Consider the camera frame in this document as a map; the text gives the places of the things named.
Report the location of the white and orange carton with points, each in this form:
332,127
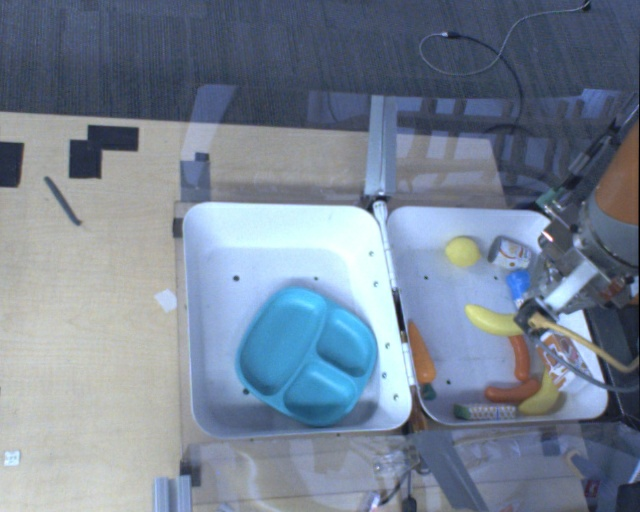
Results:
565,355

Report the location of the yellow lemon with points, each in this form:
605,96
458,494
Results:
462,251

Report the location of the dark grey stick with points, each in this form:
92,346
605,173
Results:
62,200

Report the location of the silver and white can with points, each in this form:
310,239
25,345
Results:
511,252

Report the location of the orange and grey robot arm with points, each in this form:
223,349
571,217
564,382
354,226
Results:
617,200

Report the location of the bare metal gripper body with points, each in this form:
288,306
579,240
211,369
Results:
562,250

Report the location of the orange carrot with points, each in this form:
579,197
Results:
421,357

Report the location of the blue divided plate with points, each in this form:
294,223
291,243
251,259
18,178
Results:
285,340

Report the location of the white plastic tray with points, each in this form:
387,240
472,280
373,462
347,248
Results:
460,350
225,240

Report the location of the red sausage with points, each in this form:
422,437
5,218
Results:
521,357
510,392

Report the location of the yellow banana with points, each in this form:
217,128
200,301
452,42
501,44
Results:
490,321
542,397

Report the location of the blue and white bottle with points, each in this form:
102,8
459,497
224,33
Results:
518,282

